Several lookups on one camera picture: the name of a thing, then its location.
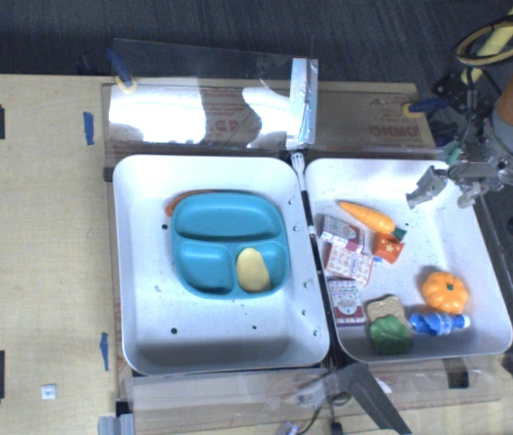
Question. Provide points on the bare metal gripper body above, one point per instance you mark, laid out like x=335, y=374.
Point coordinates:
x=487, y=172

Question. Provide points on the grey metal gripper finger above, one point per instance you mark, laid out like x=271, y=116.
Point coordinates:
x=469, y=195
x=428, y=186

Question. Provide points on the white plastic tray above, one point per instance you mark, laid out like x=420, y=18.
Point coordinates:
x=447, y=243
x=148, y=252

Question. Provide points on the orange carrot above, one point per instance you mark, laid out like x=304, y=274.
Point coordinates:
x=367, y=215

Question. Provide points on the orange cube with star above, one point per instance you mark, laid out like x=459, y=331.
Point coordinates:
x=388, y=248

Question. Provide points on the brown cardboard board, red print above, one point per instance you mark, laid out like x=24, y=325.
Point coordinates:
x=361, y=120

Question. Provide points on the pink and white carton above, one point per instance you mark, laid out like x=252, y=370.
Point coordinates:
x=340, y=231

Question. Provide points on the orange pumpkin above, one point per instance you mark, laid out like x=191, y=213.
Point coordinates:
x=444, y=292

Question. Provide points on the orange patterned white carton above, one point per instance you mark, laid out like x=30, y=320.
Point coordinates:
x=349, y=264

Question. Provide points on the brown bread slice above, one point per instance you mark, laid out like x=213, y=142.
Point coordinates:
x=385, y=307

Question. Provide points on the blue bottle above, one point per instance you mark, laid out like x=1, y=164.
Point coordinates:
x=438, y=324

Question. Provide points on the red and white carton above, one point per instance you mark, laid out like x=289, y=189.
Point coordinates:
x=346, y=304

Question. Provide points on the green lettuce leaf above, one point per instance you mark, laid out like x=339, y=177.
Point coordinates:
x=390, y=335

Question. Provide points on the yellow potato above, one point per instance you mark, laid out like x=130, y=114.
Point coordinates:
x=253, y=271

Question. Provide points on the blue divided plate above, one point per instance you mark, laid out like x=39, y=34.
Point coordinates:
x=211, y=225

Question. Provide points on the small white square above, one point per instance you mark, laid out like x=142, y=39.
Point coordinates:
x=49, y=392

